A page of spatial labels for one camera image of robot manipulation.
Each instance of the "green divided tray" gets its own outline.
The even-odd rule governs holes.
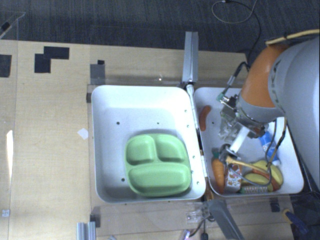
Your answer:
[[[170,134],[142,134],[125,146],[130,188],[144,197],[166,197],[186,191],[191,168],[184,143]]]

